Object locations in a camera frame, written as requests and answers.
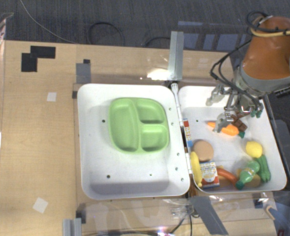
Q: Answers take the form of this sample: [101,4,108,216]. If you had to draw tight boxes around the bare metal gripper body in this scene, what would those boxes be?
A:
[224,84,258,117]

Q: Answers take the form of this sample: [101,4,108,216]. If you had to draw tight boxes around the orange carrot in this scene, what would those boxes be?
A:
[207,121,246,139]

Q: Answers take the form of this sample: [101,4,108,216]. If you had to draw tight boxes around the brown chocolate bar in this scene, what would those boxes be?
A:
[230,112,249,131]

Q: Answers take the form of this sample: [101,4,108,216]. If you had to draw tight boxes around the white plastic tray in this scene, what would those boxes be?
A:
[77,83,191,201]
[178,85,288,195]

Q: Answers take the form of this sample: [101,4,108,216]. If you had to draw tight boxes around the brown round biscuit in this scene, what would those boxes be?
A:
[193,140,215,163]

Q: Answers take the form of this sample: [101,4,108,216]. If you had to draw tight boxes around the white packet with red print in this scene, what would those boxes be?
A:
[182,118,193,148]

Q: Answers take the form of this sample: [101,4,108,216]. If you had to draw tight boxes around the thin black and white rod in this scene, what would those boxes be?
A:
[171,82,193,175]

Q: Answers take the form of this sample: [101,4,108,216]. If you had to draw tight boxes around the yellow lemon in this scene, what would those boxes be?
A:
[245,141,263,158]

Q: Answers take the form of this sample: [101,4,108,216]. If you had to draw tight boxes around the yellow banana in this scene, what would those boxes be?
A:
[190,151,203,188]

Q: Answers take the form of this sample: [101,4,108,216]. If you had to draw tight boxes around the red sausage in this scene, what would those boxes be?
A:
[216,168,238,183]

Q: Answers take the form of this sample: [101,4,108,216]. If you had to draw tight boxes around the red and blue carton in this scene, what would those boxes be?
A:
[199,160,221,190]

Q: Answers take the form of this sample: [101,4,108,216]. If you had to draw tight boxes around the green plastic bottle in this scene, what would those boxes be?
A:
[235,160,261,190]

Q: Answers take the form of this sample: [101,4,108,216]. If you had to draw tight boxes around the tan hot dog bun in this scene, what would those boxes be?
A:
[216,165,237,188]

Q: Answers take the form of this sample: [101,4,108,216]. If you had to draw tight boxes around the green cucumber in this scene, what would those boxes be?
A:
[255,154,272,183]

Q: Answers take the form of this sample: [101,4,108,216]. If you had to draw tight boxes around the green divided plate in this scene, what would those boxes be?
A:
[108,97,170,154]

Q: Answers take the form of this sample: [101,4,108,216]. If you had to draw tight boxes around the black cylinder on white bracket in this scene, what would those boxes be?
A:
[274,82,290,98]

